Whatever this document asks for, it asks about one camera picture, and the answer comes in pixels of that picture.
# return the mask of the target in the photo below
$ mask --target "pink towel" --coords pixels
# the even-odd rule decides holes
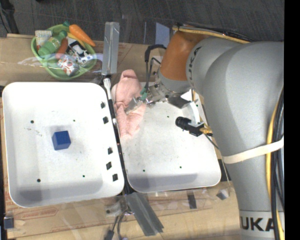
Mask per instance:
[[[139,130],[139,123],[141,122],[146,110],[146,105],[142,104],[129,114],[126,114],[125,112],[125,108],[128,107],[132,98],[139,97],[140,91],[142,90],[136,73],[132,69],[123,71],[118,84],[114,86],[114,88],[114,109],[116,112],[120,136],[133,136],[134,133]]]

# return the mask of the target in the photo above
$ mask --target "blue cube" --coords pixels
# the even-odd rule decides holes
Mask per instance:
[[[52,136],[52,142],[54,150],[65,150],[69,148],[71,144],[69,132],[67,130],[56,131]]]

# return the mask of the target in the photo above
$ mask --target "white tray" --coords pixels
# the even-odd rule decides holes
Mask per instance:
[[[2,100],[9,193],[17,205],[99,199],[122,191],[107,96],[99,85],[15,82],[4,88]],[[59,131],[69,132],[71,145],[56,151],[52,136]]]
[[[179,116],[185,116],[181,109],[158,102],[146,108],[139,131],[132,138],[121,139],[127,178],[137,192],[195,189],[219,183],[221,170],[214,146],[204,135],[195,137],[177,127]]]

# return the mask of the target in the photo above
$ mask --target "gray carpet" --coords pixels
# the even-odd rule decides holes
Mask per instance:
[[[120,23],[120,42],[154,44],[156,23],[196,23],[234,31],[257,41],[284,39],[285,0],[10,0],[20,34],[68,20],[94,40],[105,22]],[[7,34],[0,24],[0,37]],[[3,188],[0,153],[0,188]]]

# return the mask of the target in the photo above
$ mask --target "cardboard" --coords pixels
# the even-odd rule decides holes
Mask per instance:
[[[49,73],[38,64],[30,43],[33,36],[8,34],[0,38],[0,86],[13,82],[54,82]],[[120,73],[133,69],[140,82],[145,79],[144,52],[147,45],[119,44],[117,75],[113,83],[119,80]],[[103,52],[103,42],[96,41],[95,50]],[[154,50],[151,56],[163,56],[162,51]],[[91,82],[95,74],[87,73],[77,79],[79,82]],[[9,195],[3,103],[0,98],[0,132],[2,146],[2,165],[4,177],[4,196],[6,217],[14,218],[14,228],[7,230],[8,239],[103,239],[112,226],[116,214],[107,213],[109,206],[118,204],[122,196],[93,199],[81,202],[64,203],[34,208],[16,205]],[[126,216],[121,225],[122,235],[131,239],[187,239],[201,237],[221,237],[237,235],[239,232],[239,210],[236,195],[231,192],[229,198],[216,197],[219,189],[227,188],[228,182],[217,186],[191,190],[196,199],[197,209],[190,209],[187,191],[174,191],[148,194],[147,198],[153,210],[164,225],[164,233],[145,238],[133,215]],[[218,238],[218,240],[236,238]]]
[[[6,86],[12,82],[57,82],[37,60],[31,50],[31,35],[8,34],[8,37],[0,37],[0,86]],[[102,54],[103,41],[95,41],[94,50]],[[145,82],[146,64],[144,60],[148,45],[119,43],[117,74],[113,75],[113,83],[119,81],[119,74],[127,69],[133,69],[140,82]],[[160,58],[162,49],[155,49],[151,56]],[[98,76],[95,68],[73,79],[74,82],[91,82]]]

